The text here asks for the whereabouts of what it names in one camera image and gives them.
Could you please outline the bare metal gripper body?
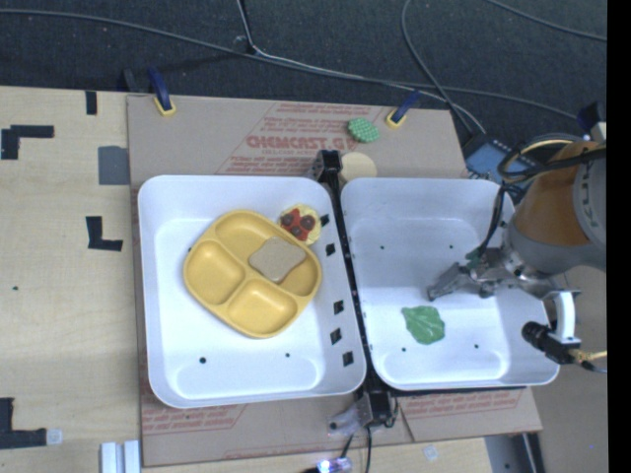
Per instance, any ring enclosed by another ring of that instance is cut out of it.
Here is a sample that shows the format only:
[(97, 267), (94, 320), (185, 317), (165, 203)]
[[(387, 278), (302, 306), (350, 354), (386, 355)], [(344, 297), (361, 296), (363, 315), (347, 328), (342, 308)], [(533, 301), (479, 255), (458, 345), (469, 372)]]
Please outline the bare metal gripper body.
[(512, 249), (487, 247), (473, 249), (466, 255), (469, 280), (477, 286), (481, 298), (494, 296), (499, 289), (521, 289), (544, 300), (556, 291), (556, 280), (526, 264)]

